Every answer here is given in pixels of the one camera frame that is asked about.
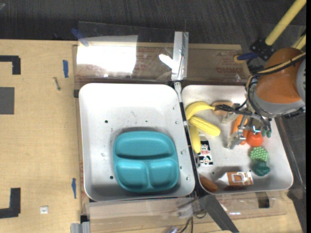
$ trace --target sink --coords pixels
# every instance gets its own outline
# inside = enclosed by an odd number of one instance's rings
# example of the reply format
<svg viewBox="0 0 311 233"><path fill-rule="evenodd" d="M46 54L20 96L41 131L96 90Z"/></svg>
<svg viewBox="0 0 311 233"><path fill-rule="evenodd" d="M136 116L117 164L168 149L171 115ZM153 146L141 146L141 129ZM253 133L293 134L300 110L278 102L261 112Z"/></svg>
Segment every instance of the sink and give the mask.
<svg viewBox="0 0 311 233"><path fill-rule="evenodd" d="M193 168L174 89L163 84L89 83L80 89L79 105L84 187L92 200L184 197L194 190ZM137 132L165 135L175 147L174 152L156 158L156 153L153 156L150 150L147 157L142 158L144 161L137 164L141 170L155 170L141 182L145 188L149 187L146 190L126 189L115 173L113 149L116 140L125 133ZM138 151L136 157L139 159L140 156ZM173 180L157 174L166 168L172 170ZM152 183L157 184L158 189L150 189Z"/></svg>

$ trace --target teal divided plate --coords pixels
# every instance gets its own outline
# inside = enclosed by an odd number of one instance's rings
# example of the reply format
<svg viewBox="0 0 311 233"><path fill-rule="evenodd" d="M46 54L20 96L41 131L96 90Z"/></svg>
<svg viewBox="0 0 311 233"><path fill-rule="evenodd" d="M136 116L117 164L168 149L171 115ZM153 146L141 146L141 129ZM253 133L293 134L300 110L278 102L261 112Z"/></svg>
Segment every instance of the teal divided plate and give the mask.
<svg viewBox="0 0 311 233"><path fill-rule="evenodd" d="M113 146L113 165L119 185L130 192L166 191L179 178L175 144L160 132L120 134Z"/></svg>

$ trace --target cable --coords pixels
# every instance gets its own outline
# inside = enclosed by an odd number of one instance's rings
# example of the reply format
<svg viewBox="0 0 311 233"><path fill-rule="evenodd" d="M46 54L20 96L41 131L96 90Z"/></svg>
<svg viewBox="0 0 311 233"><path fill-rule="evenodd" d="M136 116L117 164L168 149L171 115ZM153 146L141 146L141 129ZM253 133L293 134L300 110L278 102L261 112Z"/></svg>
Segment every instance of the cable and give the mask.
<svg viewBox="0 0 311 233"><path fill-rule="evenodd" d="M207 215L207 212L206 212L206 211L205 211L205 213L204 213L203 216L198 216L198 213L194 214L194 216L195 216L197 219L202 219L202 218L204 218L206 215Z"/></svg>
<svg viewBox="0 0 311 233"><path fill-rule="evenodd" d="M246 115L246 116L250 116L254 119L261 120L259 115L256 115L252 112L247 112L247 111L238 111L238 110L236 110L236 109L234 109L234 108L232 108L226 104L216 105L215 111L217 111L217 110L222 110L222 111L226 111L226 112L233 112L236 114Z"/></svg>
<svg viewBox="0 0 311 233"><path fill-rule="evenodd" d="M259 113L258 113L258 107L253 103L253 101L251 100L251 96L250 96L250 89L251 89L251 86L253 84L256 84L257 82L252 82L250 83L249 87L248 87L248 90L247 90L247 97L248 97L248 101L250 102L251 106L253 107L253 109L255 110L255 112L259 115L259 119L263 122L266 130L269 129L269 131L272 131L271 129L271 123L270 121L266 121Z"/></svg>
<svg viewBox="0 0 311 233"><path fill-rule="evenodd" d="M178 233L182 233L182 232L184 232L184 231L186 230L186 228L188 227L188 225L189 225L191 219L193 219L193 217L191 217L191 218L189 218L189 219L187 220L185 227L184 227L180 232L178 232Z"/></svg>
<svg viewBox="0 0 311 233"><path fill-rule="evenodd" d="M193 217L191 217L191 233L193 233Z"/></svg>
<svg viewBox="0 0 311 233"><path fill-rule="evenodd" d="M244 105L246 105L247 99L244 101L243 104L241 104L238 108L236 108L236 110L238 111L239 109L241 109Z"/></svg>
<svg viewBox="0 0 311 233"><path fill-rule="evenodd" d="M271 67L267 67L265 68L263 71L259 71L259 72L256 72L255 74L257 75L268 75L268 74L272 74L272 73L275 73L275 72L278 72L278 71L281 71L281 70L284 70L285 68L288 68L288 67L291 67L293 66L295 63L303 60L306 58L306 53L302 53L286 62L283 62L281 64L277 64L277 65L274 65L274 66L271 66Z"/></svg>
<svg viewBox="0 0 311 233"><path fill-rule="evenodd" d="M274 66L271 66L271 67L267 67L265 68L264 70L262 71L258 71L258 72L253 72L249 78L248 78L248 81L245 85L246 88L249 87L249 84L251 83L252 79L255 77L255 76L263 76L263 75L269 75L269 74L273 74L273 73L276 73L276 72L279 72L281 70L284 70L288 67L291 67L293 66L295 63L303 60L306 58L306 53L302 53L286 62L283 62L281 64L277 64L277 65L274 65Z"/></svg>

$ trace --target metal bracket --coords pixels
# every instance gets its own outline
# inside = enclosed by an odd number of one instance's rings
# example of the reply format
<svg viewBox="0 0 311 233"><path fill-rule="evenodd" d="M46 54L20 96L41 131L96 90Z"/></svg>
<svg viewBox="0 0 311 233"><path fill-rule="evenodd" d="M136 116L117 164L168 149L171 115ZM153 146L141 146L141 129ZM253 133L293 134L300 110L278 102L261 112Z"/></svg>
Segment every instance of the metal bracket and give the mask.
<svg viewBox="0 0 311 233"><path fill-rule="evenodd" d="M175 32L172 81L181 81L187 76L188 44L188 32Z"/></svg>
<svg viewBox="0 0 311 233"><path fill-rule="evenodd" d="M72 223L70 226L70 233L90 233L89 222Z"/></svg>
<svg viewBox="0 0 311 233"><path fill-rule="evenodd" d="M276 51L272 46L266 44L265 39L259 39L255 41L250 46L250 50L257 54L264 61L267 61Z"/></svg>
<svg viewBox="0 0 311 233"><path fill-rule="evenodd" d="M247 118L247 116L244 115L242 117L241 123L239 125L239 129L236 132L231 134L227 148L233 149L236 145L238 145L242 141L246 140L246 138L243 135L243 129L245 128L244 124L245 124L246 118Z"/></svg>

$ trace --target orange tomato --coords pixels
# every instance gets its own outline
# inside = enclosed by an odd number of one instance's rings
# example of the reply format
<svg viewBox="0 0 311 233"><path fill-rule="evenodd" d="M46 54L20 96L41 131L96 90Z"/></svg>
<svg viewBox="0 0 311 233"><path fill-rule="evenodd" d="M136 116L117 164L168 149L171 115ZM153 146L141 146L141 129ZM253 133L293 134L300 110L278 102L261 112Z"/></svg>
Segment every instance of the orange tomato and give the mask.
<svg viewBox="0 0 311 233"><path fill-rule="evenodd" d="M252 147L259 147L262 145L263 137L260 132L258 134L249 132L246 137L246 142Z"/></svg>

